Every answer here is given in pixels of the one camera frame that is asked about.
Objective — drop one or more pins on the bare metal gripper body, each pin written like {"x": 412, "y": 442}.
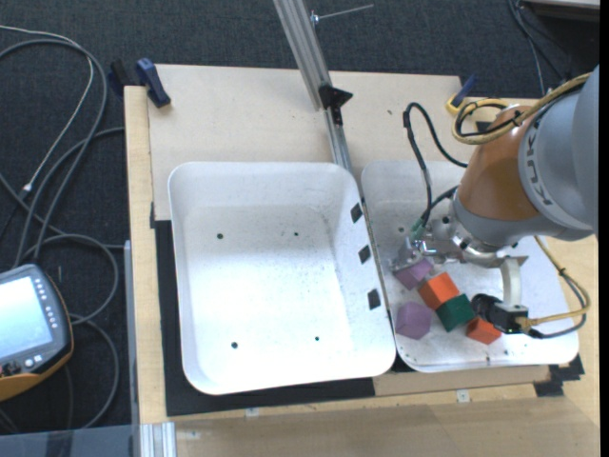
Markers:
{"x": 449, "y": 243}

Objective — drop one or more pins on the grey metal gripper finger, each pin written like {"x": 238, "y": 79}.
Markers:
{"x": 426, "y": 249}
{"x": 404, "y": 256}

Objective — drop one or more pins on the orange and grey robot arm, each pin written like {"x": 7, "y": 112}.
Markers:
{"x": 547, "y": 169}

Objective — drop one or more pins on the purple cube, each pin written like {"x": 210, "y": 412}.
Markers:
{"x": 414, "y": 274}
{"x": 413, "y": 321}

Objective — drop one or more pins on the orange cube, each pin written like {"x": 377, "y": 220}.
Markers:
{"x": 438, "y": 290}
{"x": 481, "y": 331}

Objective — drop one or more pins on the green cube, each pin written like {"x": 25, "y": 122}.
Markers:
{"x": 454, "y": 313}

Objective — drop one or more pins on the white plastic tray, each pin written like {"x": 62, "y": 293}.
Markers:
{"x": 266, "y": 284}
{"x": 533, "y": 331}

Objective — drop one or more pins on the pale wood board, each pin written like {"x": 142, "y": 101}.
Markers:
{"x": 247, "y": 117}

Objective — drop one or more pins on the black cylinder on white bracket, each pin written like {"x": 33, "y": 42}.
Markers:
{"x": 499, "y": 313}

